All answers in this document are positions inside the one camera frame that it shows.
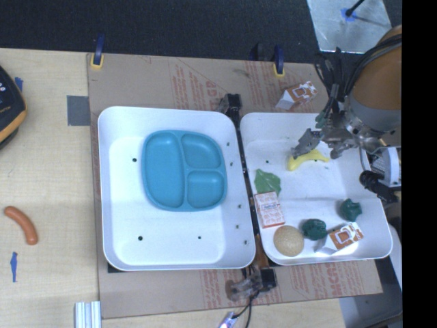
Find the white tray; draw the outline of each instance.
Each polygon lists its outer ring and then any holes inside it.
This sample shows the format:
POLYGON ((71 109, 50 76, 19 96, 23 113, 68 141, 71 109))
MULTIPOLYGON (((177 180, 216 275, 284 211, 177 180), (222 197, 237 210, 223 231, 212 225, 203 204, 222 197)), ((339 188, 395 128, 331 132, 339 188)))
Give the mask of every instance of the white tray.
POLYGON ((237 269, 255 257, 255 239, 236 131, 211 111, 110 107, 98 118, 103 249, 122 271, 237 269), (160 130, 210 136, 226 165, 227 195, 210 210, 161 210, 147 198, 141 149, 160 130))
MULTIPOLYGON (((315 253, 320 241, 305 238, 302 253, 287 257, 279 253, 273 243, 273 234, 278 226, 260 228, 267 256, 281 265, 388 256, 392 248, 389 225, 380 199, 359 182, 363 168, 357 149, 346 150, 342 157, 327 163, 307 161, 292 172, 286 169, 290 148, 298 144, 298 139, 307 128, 315 129, 316 115, 250 113, 242 118, 240 130, 253 193, 256 193, 254 181, 257 169, 277 175, 281 179, 279 203, 285 224, 299 229, 307 219, 321 219, 327 229, 347 223, 347 220, 339 216, 338 210, 340 203, 350 198, 361 204, 363 214, 358 216, 356 222, 364 238, 331 256, 315 253)), ((325 143, 321 142, 317 149, 329 157, 330 150, 325 143)))

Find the green leaf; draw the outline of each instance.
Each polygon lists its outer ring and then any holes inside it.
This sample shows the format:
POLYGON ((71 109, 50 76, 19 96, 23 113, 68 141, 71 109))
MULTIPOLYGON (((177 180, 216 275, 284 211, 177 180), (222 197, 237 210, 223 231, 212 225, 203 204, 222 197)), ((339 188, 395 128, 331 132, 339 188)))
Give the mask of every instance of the green leaf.
POLYGON ((279 196, 279 192, 281 192, 281 179, 270 172, 263 172, 261 169, 257 169, 255 187, 257 193, 275 191, 279 196))

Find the black fabric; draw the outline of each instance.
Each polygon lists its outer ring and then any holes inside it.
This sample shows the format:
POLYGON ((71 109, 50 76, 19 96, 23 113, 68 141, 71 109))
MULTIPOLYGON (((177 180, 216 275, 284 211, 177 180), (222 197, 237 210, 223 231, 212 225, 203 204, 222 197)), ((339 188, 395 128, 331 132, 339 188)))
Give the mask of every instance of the black fabric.
MULTIPOLYGON (((402 0, 383 0, 393 26, 402 0)), ((0 47, 248 59, 258 42, 285 62, 313 63, 307 0, 0 0, 0 47)))

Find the round brown biscuit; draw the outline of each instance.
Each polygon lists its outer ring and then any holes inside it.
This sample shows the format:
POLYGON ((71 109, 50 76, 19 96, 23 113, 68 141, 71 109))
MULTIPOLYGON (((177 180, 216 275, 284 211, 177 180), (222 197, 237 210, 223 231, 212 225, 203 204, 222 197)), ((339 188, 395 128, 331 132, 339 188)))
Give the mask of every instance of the round brown biscuit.
POLYGON ((283 225, 273 235, 274 246, 285 256, 296 256, 303 250, 303 234, 295 227, 283 225))

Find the small carton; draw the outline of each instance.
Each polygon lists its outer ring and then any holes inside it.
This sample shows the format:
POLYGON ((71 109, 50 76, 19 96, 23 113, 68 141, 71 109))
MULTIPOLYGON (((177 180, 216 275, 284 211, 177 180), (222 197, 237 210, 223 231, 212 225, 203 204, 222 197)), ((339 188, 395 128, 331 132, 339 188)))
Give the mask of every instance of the small carton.
POLYGON ((312 100, 317 93, 317 89, 310 81, 292 86, 284 91, 282 97, 279 99, 279 102, 276 105, 276 108, 288 110, 292 107, 303 105, 304 103, 312 100))
POLYGON ((261 227, 279 226, 285 223, 281 205, 275 191, 254 195, 255 207, 261 227))
POLYGON ((338 230, 334 230, 325 238, 324 244, 316 249, 316 252, 331 255, 349 245, 363 239, 364 234, 361 232, 356 222, 350 222, 343 225, 338 230))

